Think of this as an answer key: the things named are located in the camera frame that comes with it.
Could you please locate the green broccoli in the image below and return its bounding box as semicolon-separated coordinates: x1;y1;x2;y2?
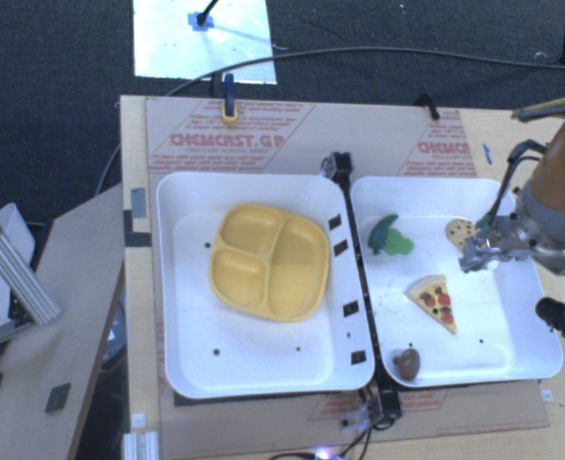
367;214;415;257

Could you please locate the yellow pizza slice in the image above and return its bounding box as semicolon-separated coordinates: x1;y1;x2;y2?
405;274;459;335

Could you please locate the brown doughnut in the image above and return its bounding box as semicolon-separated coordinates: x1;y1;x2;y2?
392;347;421;381

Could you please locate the thin black rod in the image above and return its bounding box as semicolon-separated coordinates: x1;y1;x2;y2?
335;172;392;392

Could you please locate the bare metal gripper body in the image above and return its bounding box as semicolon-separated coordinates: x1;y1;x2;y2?
483;215;565;274

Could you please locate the white plastic tray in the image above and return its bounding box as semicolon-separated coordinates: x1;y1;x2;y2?
155;171;376;400
349;175;565;389

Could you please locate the black cylinder on white bracket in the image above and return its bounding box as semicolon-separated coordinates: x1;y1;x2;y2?
534;264;565;346

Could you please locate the brown cardboard board red print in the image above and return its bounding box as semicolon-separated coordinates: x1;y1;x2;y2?
145;96;551;460

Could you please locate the tan chocolate chip biscuit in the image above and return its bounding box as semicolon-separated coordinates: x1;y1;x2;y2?
444;218;478;250

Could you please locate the yellow divided plate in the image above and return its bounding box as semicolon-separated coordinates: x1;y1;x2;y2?
208;202;331;324

